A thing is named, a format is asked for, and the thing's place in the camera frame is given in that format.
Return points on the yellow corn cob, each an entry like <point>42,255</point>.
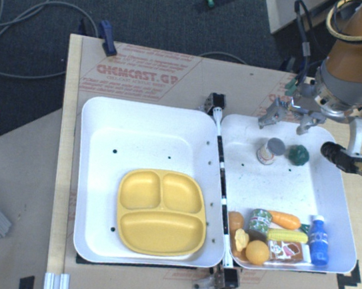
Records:
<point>288,236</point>

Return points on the white plastic tray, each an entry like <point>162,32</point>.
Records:
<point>278,192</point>
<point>106,149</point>

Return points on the green broccoli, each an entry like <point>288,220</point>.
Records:
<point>299,155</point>

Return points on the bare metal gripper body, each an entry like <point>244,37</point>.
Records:
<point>335,113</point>

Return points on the yellow divided plate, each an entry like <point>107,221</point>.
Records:
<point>161,228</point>

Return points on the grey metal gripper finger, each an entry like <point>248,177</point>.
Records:
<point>307,123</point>
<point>274,114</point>

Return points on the blue bottle with white cap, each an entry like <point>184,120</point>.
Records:
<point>318,243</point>

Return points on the black cylinder on white bracket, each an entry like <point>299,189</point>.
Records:
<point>341,157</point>

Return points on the orange ball-shaped fruit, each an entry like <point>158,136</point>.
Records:
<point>257,252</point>

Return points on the orange carrot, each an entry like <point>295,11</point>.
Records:
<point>286,220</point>

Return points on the brown cardboard board, red print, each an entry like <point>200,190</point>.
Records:
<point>150,78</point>

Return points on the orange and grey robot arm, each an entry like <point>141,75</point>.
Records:
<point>353,48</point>

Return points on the thin black and white rod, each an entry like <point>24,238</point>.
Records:
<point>222,161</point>

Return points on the green can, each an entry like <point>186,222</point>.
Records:
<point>260,221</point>

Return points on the orange-brown bread roll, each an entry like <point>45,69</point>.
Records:
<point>235,220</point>

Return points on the white can with grey lid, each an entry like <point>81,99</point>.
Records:
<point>269,153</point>

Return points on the pale yellow crinkled chip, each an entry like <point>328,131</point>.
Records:
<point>241,239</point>

